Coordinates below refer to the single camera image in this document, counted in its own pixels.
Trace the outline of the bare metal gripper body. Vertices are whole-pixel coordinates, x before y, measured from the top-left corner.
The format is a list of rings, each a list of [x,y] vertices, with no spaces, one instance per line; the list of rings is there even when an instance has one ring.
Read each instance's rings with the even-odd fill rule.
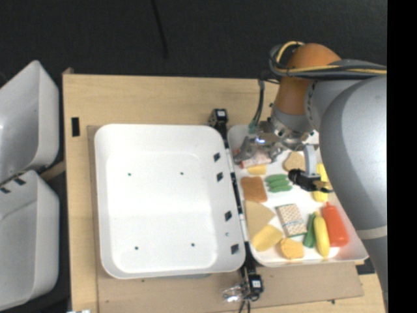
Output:
[[[306,131],[293,130],[282,123],[251,122],[244,139],[252,144],[252,156],[256,153],[268,155],[270,147],[282,147],[285,151],[301,151],[304,144],[313,135],[313,128]]]

